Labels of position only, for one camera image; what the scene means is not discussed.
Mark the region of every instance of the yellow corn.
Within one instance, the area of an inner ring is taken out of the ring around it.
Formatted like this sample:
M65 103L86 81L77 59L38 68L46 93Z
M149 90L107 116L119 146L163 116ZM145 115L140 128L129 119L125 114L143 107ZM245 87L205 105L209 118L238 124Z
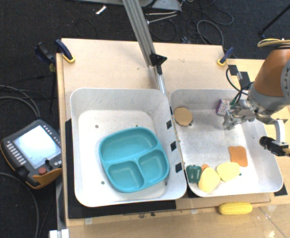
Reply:
M219 206L219 211L223 215L239 215L252 212L252 205L246 202L224 203Z

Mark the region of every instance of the screen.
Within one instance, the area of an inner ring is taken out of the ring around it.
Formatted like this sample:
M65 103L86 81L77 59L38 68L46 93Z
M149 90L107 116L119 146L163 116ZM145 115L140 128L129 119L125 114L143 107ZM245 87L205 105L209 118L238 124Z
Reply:
M40 125L14 140L14 143L35 169L46 159L61 153L60 147Z

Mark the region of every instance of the blue clamp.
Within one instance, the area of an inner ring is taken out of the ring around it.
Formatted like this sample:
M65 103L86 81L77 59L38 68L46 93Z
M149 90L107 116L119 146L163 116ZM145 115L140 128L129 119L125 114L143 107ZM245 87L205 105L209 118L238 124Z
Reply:
M66 47L66 45L59 39L55 41L55 44L57 45L58 49L62 52L62 57L68 62L68 63L74 63L75 58L71 55L69 49Z
M218 64L219 66L224 66L224 65L226 64L226 60L227 60L230 56L232 56L233 51L234 51L234 48L231 47L231 48L230 48L230 49L225 53L225 55L224 55L222 58L219 58L219 60L217 61L217 64Z

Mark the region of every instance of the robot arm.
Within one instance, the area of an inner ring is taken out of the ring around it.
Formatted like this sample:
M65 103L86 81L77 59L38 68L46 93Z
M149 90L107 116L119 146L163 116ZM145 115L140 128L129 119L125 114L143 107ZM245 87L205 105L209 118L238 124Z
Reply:
M260 144L277 156L289 156L285 143L285 119L273 119L275 112L290 105L290 48L270 52L255 81L248 87L246 100L239 100L233 110L224 116L224 129L233 129L237 124L257 119L264 124L273 124L277 139L262 137Z

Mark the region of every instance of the white tray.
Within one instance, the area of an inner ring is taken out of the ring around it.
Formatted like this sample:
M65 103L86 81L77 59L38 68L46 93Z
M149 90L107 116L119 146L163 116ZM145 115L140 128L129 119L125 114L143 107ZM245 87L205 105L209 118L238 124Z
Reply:
M176 123L185 168L189 165L218 165L230 161L229 146L243 146L247 152L248 166L240 167L241 175L231 181L221 181L211 192L201 191L196 183L189 183L198 196L212 197L261 192L281 189L283 179L275 156L260 146L266 136L264 125L255 120L237 125L232 130L222 127L223 116L216 114L220 99L232 100L235 90L176 90L170 103L174 111L185 107L193 114L191 126Z
M182 163L176 142L168 99L156 89L80 88L70 98L74 191L78 201L87 207L123 203L174 200L187 189L184 172L176 172ZM169 175L164 181L133 193L120 193L110 184L99 159L100 141L114 132L141 126L152 130L161 142L169 161Z

